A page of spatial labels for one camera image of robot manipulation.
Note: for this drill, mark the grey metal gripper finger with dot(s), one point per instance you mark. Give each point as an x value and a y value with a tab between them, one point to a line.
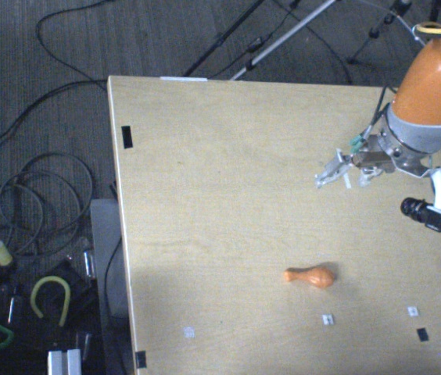
369	175
332	170

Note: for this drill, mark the orange gourd-shaped toy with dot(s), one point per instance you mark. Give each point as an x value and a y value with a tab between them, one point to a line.
316	277

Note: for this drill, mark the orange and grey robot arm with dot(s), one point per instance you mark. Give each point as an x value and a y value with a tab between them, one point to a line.
424	88

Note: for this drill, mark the pale wood board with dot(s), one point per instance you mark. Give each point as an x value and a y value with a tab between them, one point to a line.
244	209

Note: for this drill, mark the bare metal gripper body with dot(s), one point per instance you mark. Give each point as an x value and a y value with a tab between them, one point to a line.
384	156

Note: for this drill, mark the black and silver tripod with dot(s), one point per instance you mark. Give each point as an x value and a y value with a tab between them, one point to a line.
396	10

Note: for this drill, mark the white block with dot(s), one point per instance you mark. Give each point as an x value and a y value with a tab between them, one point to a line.
64	362

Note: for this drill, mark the pale yellow small bottle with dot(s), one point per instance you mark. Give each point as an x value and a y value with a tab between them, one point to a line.
1	253

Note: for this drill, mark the black tripod pole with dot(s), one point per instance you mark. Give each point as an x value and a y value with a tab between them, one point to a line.
236	26

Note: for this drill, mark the black cylinder on white bracket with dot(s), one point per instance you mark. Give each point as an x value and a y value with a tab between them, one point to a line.
425	211

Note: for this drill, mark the silver tripod pole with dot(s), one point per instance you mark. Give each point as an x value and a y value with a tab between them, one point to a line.
295	27

